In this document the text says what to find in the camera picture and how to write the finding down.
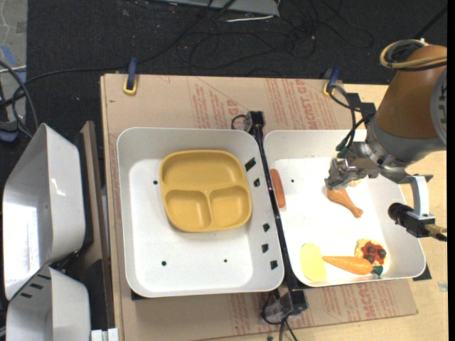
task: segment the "toy carrot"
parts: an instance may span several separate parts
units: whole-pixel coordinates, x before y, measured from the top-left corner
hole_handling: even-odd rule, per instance
[[[338,268],[361,276],[373,271],[373,265],[367,259],[356,256],[323,256],[322,259]]]

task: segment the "toy chicken leg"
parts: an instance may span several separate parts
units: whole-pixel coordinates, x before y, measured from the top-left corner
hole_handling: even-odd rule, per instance
[[[330,201],[337,202],[347,207],[353,213],[354,217],[359,218],[362,216],[363,210],[353,204],[353,201],[349,198],[345,188],[342,188],[341,190],[329,190],[327,188],[327,197]]]

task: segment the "toy food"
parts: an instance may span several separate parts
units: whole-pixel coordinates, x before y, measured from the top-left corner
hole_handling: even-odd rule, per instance
[[[370,239],[358,240],[354,254],[358,258],[367,259],[373,266],[382,266],[387,260],[384,247]]]
[[[373,265],[367,259],[356,256],[323,256],[322,259],[338,268],[361,276],[373,271]]]
[[[270,170],[270,177],[272,178],[272,185],[275,190],[275,197],[277,198],[278,208],[286,206],[286,198],[284,197],[284,189],[282,179],[276,169]]]
[[[311,281],[324,281],[327,277],[326,264],[321,250],[315,244],[304,244],[300,249],[301,270]]]
[[[329,190],[327,188],[327,197],[330,201],[337,202],[347,207],[353,213],[354,217],[359,218],[362,216],[363,210],[353,204],[353,201],[349,198],[345,188],[341,190]]]

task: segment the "white container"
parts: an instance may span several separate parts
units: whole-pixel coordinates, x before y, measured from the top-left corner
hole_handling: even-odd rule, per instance
[[[90,332],[87,289],[47,266],[8,305],[6,341],[88,341]]]
[[[336,155],[335,147],[347,133],[272,131],[264,138],[267,162],[270,169],[278,170],[286,198],[280,216],[293,272],[303,284],[313,287],[420,275],[426,266],[420,241],[387,214],[392,203],[405,203],[399,185],[379,175],[348,187],[351,200],[364,211],[361,218],[327,198],[324,178]],[[355,138],[362,141],[365,135],[365,130],[357,130]],[[323,256],[354,256],[357,240],[363,238],[375,240],[387,250],[390,261],[380,278],[375,274],[356,276],[329,264],[325,281],[311,281],[303,274],[299,258],[303,244],[316,244]]]
[[[79,152],[41,124],[4,188],[6,297],[11,300],[43,265],[80,249],[84,237]]]
[[[246,172],[252,216],[243,226],[187,233],[168,221],[160,164],[171,153],[201,149],[230,152],[242,164],[255,159]],[[119,136],[117,151],[126,276],[134,292],[154,298],[269,291],[281,284],[278,233],[252,136],[235,130],[131,128]]]

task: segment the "black floor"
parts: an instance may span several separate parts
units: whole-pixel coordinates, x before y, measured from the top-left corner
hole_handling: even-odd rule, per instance
[[[433,21],[446,6],[282,0],[281,18],[233,23],[226,20],[245,14],[140,0],[28,0],[26,86],[40,122],[72,140],[93,120],[101,145],[100,75],[124,72],[131,57],[140,73],[318,78],[337,65],[344,82],[387,84],[393,71],[379,64],[381,50],[407,38],[447,45],[447,13]],[[1,189],[28,140],[0,142]]]

